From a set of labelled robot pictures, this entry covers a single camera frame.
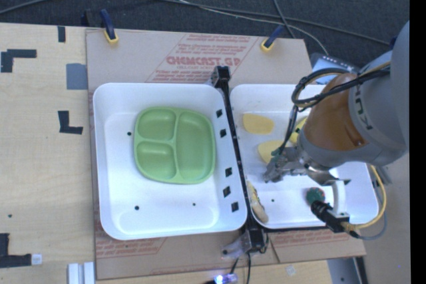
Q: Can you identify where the tan biscuit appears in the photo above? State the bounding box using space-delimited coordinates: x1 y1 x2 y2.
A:
246 180 270 223

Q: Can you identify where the thin black rod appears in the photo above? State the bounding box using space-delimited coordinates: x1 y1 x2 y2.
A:
219 82 259 232

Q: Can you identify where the black block with thin wires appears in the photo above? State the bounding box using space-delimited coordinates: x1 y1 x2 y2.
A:
212 65 232 88
245 227 268 252

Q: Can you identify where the green doughnut with red sprinkles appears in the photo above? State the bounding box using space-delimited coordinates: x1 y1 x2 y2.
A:
306 186 325 206

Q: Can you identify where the green divided plate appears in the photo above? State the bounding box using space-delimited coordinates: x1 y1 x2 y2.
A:
133 106 217 186

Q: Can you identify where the black cylinder on white bracket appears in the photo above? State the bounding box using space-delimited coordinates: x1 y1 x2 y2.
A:
310 178 351 233

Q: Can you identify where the brown cardboard board red print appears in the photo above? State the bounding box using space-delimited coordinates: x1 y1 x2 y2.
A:
85 28 367 281

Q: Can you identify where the white plastic tray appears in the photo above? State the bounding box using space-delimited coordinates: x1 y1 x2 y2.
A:
92 82 249 241
229 83 381 230

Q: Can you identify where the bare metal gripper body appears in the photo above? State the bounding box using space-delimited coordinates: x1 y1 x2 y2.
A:
278 146 332 180

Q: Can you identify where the yellow banana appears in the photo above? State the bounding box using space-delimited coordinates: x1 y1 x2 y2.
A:
288 116 309 146

